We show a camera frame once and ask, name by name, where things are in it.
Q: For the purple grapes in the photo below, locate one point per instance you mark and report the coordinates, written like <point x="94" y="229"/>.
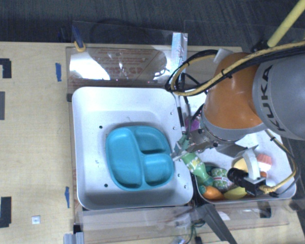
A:
<point x="195" y="123"/>

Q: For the green peas can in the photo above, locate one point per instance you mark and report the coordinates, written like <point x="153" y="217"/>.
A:
<point x="219" y="178"/>

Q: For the blue divided plate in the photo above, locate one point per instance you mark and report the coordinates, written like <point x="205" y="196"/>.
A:
<point x="124" y="159"/>

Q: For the green plastic bottle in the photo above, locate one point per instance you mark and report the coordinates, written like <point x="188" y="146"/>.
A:
<point x="199" y="168"/>

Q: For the yellow round fruit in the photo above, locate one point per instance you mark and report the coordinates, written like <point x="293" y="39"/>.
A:
<point x="240" y="164"/>

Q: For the thin black and white rod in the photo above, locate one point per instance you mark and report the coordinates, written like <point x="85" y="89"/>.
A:
<point x="181" y="117"/>

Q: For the black cylinder on white bracket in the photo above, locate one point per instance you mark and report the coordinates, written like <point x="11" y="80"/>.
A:
<point x="252" y="184"/>

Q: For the white plastic tray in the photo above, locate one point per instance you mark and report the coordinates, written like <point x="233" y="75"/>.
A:
<point x="91" y="136"/>
<point x="277" y="166"/>

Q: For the orange carrot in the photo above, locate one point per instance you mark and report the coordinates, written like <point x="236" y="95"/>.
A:
<point x="213" y="193"/>

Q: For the pink and white cupcake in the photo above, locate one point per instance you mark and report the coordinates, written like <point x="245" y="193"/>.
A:
<point x="264" y="161"/>

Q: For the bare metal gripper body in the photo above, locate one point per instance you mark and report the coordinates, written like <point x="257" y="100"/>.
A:
<point x="199" y="142"/>

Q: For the yellow banana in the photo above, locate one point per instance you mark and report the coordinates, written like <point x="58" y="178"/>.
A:
<point x="235" y="193"/>

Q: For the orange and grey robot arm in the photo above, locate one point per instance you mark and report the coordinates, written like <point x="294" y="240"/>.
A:
<point x="231" y="98"/>

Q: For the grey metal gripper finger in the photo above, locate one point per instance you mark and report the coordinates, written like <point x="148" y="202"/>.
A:
<point x="176" y="157"/>
<point x="177" y="148"/>

